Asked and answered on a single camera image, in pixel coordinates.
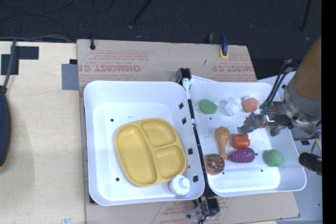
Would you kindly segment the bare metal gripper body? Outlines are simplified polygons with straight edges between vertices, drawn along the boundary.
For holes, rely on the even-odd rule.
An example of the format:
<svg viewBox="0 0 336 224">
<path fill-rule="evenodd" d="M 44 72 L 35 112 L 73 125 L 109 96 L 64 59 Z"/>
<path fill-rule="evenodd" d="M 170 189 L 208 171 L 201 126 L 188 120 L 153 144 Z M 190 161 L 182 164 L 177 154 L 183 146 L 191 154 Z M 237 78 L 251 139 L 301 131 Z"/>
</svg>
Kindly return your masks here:
<svg viewBox="0 0 336 224">
<path fill-rule="evenodd" d="M 269 126 L 271 136 L 277 136 L 283 129 L 297 128 L 305 133 L 302 137 L 315 137 L 321 134 L 321 118 L 303 112 L 289 101 L 264 103 L 263 121 Z"/>
</svg>

